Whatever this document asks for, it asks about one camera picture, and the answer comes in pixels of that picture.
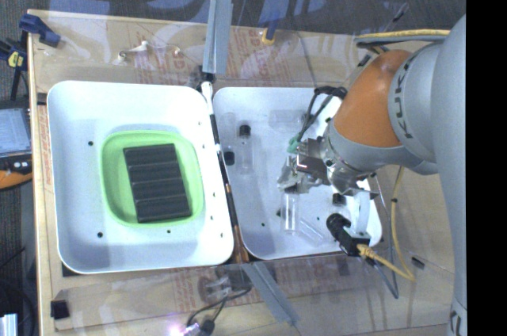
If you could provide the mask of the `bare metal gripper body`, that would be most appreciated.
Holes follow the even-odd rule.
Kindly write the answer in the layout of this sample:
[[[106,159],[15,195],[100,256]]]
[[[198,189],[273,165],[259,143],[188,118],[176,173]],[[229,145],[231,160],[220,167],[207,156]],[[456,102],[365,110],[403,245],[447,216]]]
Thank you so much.
[[[298,178],[311,175],[318,179],[318,186],[332,186],[338,193],[360,191],[357,182],[371,173],[352,166],[323,137],[306,139],[297,147],[293,170]]]

